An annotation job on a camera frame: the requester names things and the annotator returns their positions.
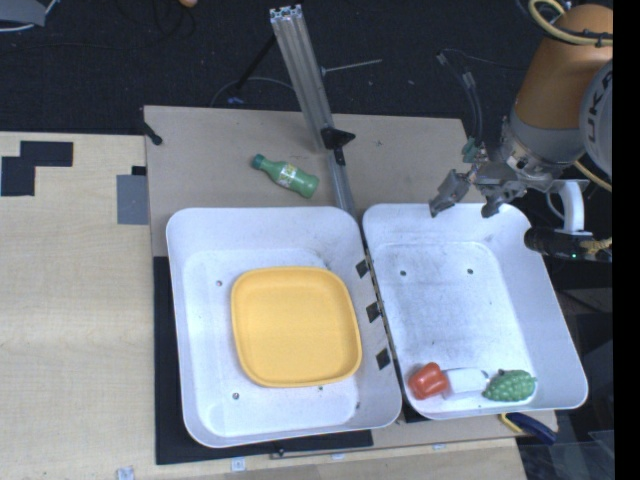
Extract orange bell pepper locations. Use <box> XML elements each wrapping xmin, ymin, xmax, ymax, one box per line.
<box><xmin>407</xmin><ymin>361</ymin><xmax>450</xmax><ymax>401</ymax></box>

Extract pale brown flat board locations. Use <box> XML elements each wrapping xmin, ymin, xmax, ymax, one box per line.
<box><xmin>143</xmin><ymin>105</ymin><xmax>559</xmax><ymax>462</ymax></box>

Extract yellow plate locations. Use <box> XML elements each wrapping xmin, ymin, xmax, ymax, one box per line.
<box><xmin>229</xmin><ymin>265</ymin><xmax>364</xmax><ymax>389</ymax></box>

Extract green plastic bottle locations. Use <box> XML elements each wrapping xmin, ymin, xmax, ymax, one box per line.
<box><xmin>250</xmin><ymin>153</ymin><xmax>321</xmax><ymax>200</ymax></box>

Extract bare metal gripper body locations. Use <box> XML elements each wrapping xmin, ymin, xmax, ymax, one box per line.
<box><xmin>468</xmin><ymin>135</ymin><xmax>557</xmax><ymax>202</ymax></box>

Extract white plastic tray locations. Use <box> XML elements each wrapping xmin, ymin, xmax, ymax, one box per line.
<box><xmin>165</xmin><ymin>205</ymin><xmax>404</xmax><ymax>450</ymax></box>
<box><xmin>361</xmin><ymin>201</ymin><xmax>590</xmax><ymax>421</ymax></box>

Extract black cylinder on white bracket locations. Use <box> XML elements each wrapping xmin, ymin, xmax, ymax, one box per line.
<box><xmin>523</xmin><ymin>179</ymin><xmax>613</xmax><ymax>264</ymax></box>

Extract green grapes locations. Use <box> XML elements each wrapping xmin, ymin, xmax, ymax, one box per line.
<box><xmin>481</xmin><ymin>368</ymin><xmax>538</xmax><ymax>403</ymax></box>

